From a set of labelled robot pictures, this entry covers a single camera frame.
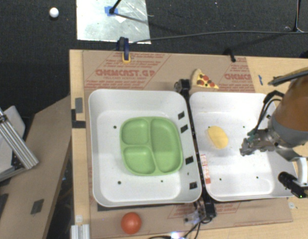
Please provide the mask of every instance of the pizza slice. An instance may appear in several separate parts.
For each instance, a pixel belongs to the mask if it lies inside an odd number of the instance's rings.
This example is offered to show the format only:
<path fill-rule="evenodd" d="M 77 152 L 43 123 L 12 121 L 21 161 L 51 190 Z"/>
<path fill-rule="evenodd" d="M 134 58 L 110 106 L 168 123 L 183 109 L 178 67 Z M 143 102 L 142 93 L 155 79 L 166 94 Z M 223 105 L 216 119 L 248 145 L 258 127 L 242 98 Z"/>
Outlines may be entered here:
<path fill-rule="evenodd" d="M 200 69 L 196 69 L 192 75 L 192 86 L 218 89 L 218 86 Z"/>

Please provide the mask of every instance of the tomato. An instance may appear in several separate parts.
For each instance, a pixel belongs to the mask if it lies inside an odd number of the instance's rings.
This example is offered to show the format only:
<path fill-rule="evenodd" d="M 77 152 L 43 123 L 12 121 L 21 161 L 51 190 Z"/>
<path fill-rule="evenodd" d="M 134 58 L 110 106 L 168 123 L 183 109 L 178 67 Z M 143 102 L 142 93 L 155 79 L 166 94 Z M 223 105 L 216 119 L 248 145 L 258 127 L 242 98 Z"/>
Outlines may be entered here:
<path fill-rule="evenodd" d="M 126 213 L 121 219 L 123 231 L 129 235 L 135 234 L 141 228 L 142 220 L 136 213 Z"/>

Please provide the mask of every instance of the green plate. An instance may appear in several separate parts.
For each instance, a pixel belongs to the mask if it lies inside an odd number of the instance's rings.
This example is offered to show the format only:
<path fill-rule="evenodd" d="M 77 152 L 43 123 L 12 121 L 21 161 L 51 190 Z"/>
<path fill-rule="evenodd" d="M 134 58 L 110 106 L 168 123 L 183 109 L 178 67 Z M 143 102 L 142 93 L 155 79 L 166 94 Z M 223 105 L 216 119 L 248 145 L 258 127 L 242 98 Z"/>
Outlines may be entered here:
<path fill-rule="evenodd" d="M 166 175 L 178 171 L 183 164 L 179 134 L 169 119 L 129 119 L 121 126 L 120 141 L 123 162 L 136 175 Z"/>

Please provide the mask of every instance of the metal sheet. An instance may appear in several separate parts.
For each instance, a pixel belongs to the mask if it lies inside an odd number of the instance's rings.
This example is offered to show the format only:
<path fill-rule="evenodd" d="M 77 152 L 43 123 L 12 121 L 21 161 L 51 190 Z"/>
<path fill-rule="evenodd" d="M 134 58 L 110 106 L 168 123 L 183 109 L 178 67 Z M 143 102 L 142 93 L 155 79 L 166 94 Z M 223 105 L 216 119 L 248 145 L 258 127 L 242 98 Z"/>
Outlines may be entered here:
<path fill-rule="evenodd" d="M 106 8 L 112 7 L 116 1 L 76 0 L 77 39 L 110 42 L 116 42 L 121 36 L 130 42 L 149 39 L 145 0 L 122 0 L 117 14 L 109 15 Z"/>

